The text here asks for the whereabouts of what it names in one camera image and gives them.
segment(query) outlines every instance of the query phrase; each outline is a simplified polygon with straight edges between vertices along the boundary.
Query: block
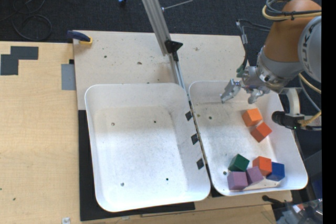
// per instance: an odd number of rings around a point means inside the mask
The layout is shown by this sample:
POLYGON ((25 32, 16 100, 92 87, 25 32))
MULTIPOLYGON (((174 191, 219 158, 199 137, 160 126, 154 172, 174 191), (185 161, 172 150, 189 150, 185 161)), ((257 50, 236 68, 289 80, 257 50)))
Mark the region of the block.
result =
POLYGON ((263 117, 260 114, 259 109, 248 109, 242 115, 242 118, 247 127, 257 125, 260 121, 262 121, 263 117))
POLYGON ((240 154, 237 154, 230 162, 228 169, 230 171, 245 172, 249 164, 249 160, 240 154))
POLYGON ((267 176, 272 172, 272 160, 263 156, 258 156, 252 161, 252 166, 258 166, 263 176, 267 176))
POLYGON ((272 129, 265 122, 261 122, 255 129, 251 131, 251 135, 260 143, 271 132, 272 129))
POLYGON ((258 166, 246 170, 247 184, 254 185, 264 179, 258 166))
POLYGON ((272 172, 266 176, 267 179, 280 181, 285 177, 285 165, 272 162, 272 172))
POLYGON ((248 186, 245 172, 230 172, 227 176, 229 190, 242 190, 248 186))

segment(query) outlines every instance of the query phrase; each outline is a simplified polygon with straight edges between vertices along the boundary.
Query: white tray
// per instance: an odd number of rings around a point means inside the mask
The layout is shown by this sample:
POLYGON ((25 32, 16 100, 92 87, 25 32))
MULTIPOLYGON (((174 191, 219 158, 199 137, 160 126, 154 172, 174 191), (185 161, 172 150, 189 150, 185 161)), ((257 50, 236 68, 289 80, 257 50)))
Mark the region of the white tray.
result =
POLYGON ((228 81, 197 81, 189 88, 213 186, 226 196, 304 188, 308 176, 292 130, 271 119, 274 111, 283 111, 278 95, 271 92, 259 97, 256 103, 248 104, 250 95, 241 89, 233 99, 222 104, 221 94, 227 84, 228 81), (254 127, 247 127, 241 117, 247 109, 252 108, 260 110, 263 121, 272 129, 260 143, 250 134, 254 127), (252 167, 252 161, 258 156, 283 163, 285 178, 279 182, 263 179, 242 191, 230 191, 228 166, 238 153, 250 160, 248 168, 252 167))
POLYGON ((174 83, 100 84, 86 91, 93 177, 111 212, 198 201, 210 181, 185 90, 174 83))

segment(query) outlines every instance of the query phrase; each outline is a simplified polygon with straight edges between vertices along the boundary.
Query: wooden surface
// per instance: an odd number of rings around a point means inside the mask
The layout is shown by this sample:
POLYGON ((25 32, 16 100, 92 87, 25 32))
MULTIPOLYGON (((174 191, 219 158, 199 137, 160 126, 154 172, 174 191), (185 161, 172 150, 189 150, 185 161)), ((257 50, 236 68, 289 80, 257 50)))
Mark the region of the wooden surface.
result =
MULTIPOLYGON (((73 45, 0 42, 0 54, 9 54, 11 46, 39 47, 39 57, 20 60, 17 76, 0 76, 0 222, 60 224, 69 217, 71 224, 81 223, 77 94, 61 89, 61 64, 74 58, 73 45)), ((291 201, 290 191, 267 195, 291 201)), ((86 222, 274 222, 261 194, 209 197, 195 206, 192 212, 86 222)))

